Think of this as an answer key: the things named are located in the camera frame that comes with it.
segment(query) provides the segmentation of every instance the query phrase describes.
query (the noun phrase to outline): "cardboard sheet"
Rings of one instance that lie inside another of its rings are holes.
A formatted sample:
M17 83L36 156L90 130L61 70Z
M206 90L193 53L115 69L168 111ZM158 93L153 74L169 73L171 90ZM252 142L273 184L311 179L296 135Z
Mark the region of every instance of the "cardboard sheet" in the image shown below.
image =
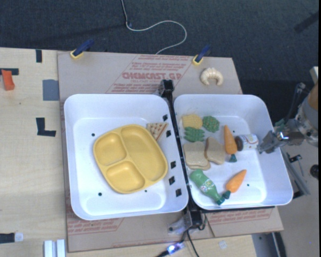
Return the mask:
M214 67L224 77L217 86L206 86L201 72ZM182 213L149 215L111 220L85 221L72 212L68 184L64 127L65 100L73 94L156 93L163 79L171 79L173 97L181 94L242 94L231 58L205 57L199 66L189 56L135 55L86 52L73 60L69 52L58 52L59 97L66 191L68 251L147 245L178 241L168 233L168 225ZM282 230L277 208L224 211L207 214L209 227L193 233L193 239L226 237Z

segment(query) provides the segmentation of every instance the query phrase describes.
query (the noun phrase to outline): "white cable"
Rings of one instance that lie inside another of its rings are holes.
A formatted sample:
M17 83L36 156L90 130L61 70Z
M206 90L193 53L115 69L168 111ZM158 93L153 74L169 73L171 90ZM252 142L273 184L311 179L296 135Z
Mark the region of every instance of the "white cable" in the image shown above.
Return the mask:
M126 27L127 27L130 31L132 31L132 32L144 32L144 31L147 31L147 30L149 30L149 29L151 29L151 28L153 28L153 27L155 27L155 26L158 26L158 25L160 25L160 24L162 24L162 23L174 23L174 24L179 25L179 26L184 30L185 36L184 36L184 38L183 38L183 40L182 40L181 42L179 42L179 43L177 43L177 44L174 44L174 45L171 45L171 46L168 46L168 47L166 47L166 48L163 48L163 49L159 50L156 54L159 54L159 53L161 53L162 51L164 51L164 50L166 50L166 49L170 49L170 48L179 46L179 45L181 45L182 43L184 43L185 40L187 39L187 30L186 30L186 28L184 28L184 26L183 26L182 24L180 24L180 23L178 23L178 22L176 22L176 21L173 21L173 20L164 20L164 21L158 22L158 23L156 23L156 24L154 24L154 25L152 25L152 26L150 26L150 27L143 28L143 29L133 29L133 28L131 28L131 27L128 25L128 18L127 18L127 13L126 13L126 9L125 9L124 0L120 0L120 1L121 1L122 6L123 6L123 11L124 11L124 15L125 15L125 20L126 20L125 25L126 25Z

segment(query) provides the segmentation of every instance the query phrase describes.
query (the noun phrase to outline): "yellow plate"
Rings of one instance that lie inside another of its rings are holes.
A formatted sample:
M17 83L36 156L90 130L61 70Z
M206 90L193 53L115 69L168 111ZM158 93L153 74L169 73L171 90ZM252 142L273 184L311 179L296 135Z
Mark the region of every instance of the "yellow plate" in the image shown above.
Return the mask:
M161 148L140 125L105 133L95 141L93 151L101 173L119 193L143 190L167 174L167 160Z

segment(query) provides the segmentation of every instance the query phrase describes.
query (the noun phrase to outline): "wire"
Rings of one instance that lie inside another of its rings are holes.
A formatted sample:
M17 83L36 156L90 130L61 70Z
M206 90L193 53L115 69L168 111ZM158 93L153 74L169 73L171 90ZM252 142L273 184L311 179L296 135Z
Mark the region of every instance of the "wire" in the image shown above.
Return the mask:
M199 230L204 230L205 226L207 225L207 222L208 222L208 218L206 216L206 214L204 215L204 221L203 221L203 225L202 226L199 226L198 229Z
M302 93L308 94L309 92L307 92L307 90L305 90L305 84L304 83L298 83L296 85L296 87L295 87L294 97L292 99L289 112L288 112L287 116L284 118L284 123L285 124L289 121L289 119L290 119L290 117L291 117L291 115L293 113L294 108L299 105L299 101L300 101L300 97L301 97Z
M184 36L184 38L183 38L182 41L180 41L180 42L178 42L178 43L176 43L176 44L174 44L174 45L165 47L165 48L157 51L156 54L160 54L162 51L164 51L164 50L166 50L166 49L170 49L170 48L179 46L179 45L183 44L183 43L185 42L185 40L187 39L187 30L186 30L186 28L184 28L184 26L183 26L181 23L178 23L178 22L173 21L173 20L160 21L160 22L155 23L154 25L152 25L152 26L150 26L150 27L143 28L143 29L133 29L133 28L131 28L131 27L129 26L129 24L128 24L128 17L127 17L127 12L126 12L126 9L125 9L124 0L120 0L120 1L121 1L121 5L123 6L123 11L124 11L124 15L125 15L125 25L126 25L126 27L127 27L130 31L132 31L132 32L144 32L144 31L147 31L147 30L149 30L149 29L151 29L151 28L153 28L153 27L156 27L156 26L158 26L158 25L160 25L160 24L163 24L163 23L173 23L173 24L179 25L179 26L184 30L185 36Z
M193 250L194 250L196 256L197 256L197 257L200 257L200 256L198 255L198 253L197 253L197 251L196 251L196 248L195 248L195 246L194 246L194 244L193 244L193 241L192 241L192 239L191 239L191 237L190 237L189 230L187 230L187 235L188 235L188 239L189 239L189 241L190 241L190 243L191 243L191 245L192 245L192 247L193 247Z
M182 238L179 242L177 242L177 244L182 244L184 242L184 240L186 239L186 235L187 235L187 232L183 232L182 234ZM160 255L158 255L157 257L164 257L164 256L167 256L167 255L170 255L169 254L169 251L163 251Z

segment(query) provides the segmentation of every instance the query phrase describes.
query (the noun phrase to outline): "blue light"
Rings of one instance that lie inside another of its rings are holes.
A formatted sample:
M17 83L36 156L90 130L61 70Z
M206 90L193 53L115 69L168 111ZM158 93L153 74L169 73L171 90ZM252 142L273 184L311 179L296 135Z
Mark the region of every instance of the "blue light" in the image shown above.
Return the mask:
M175 249L176 247L174 245L171 245L167 248L167 251L169 251L169 253L172 253Z

